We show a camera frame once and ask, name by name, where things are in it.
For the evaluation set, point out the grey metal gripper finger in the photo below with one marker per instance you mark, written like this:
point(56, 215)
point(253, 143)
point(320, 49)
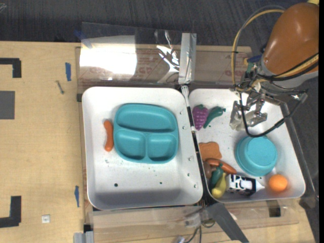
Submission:
point(259, 116)
point(235, 116)

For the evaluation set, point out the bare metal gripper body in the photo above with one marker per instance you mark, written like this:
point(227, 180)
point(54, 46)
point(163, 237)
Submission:
point(269, 96)

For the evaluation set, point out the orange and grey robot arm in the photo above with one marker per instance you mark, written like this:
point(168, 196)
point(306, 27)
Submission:
point(291, 39)

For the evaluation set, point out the green pepper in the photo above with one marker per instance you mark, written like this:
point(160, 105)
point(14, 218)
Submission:
point(212, 115)

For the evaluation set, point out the white plastic tray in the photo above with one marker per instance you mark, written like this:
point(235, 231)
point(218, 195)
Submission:
point(141, 181)
point(220, 135)

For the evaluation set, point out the purple grapes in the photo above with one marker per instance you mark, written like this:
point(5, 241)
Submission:
point(200, 116)

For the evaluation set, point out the teal bowl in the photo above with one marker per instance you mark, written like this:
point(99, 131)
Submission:
point(257, 154)

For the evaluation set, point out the brown bread slice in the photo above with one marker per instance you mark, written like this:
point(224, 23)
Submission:
point(209, 151)

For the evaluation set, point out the orange carrot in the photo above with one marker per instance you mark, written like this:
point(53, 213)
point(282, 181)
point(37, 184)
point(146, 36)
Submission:
point(226, 167)

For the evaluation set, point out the brown mushroom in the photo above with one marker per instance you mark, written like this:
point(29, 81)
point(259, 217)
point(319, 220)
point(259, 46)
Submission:
point(208, 170)

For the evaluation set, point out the dark green vegetable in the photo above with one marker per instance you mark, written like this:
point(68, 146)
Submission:
point(216, 176)

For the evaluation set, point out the orange fruit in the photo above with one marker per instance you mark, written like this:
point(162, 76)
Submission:
point(278, 183)

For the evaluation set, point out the teal divided plate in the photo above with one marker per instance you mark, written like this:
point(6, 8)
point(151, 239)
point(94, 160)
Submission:
point(145, 130)

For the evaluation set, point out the orange sausage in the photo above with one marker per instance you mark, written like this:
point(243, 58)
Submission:
point(109, 135)

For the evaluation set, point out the grey screw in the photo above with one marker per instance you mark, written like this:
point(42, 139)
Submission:
point(60, 87)

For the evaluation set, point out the small white square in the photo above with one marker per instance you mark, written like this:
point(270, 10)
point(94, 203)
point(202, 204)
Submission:
point(45, 218)

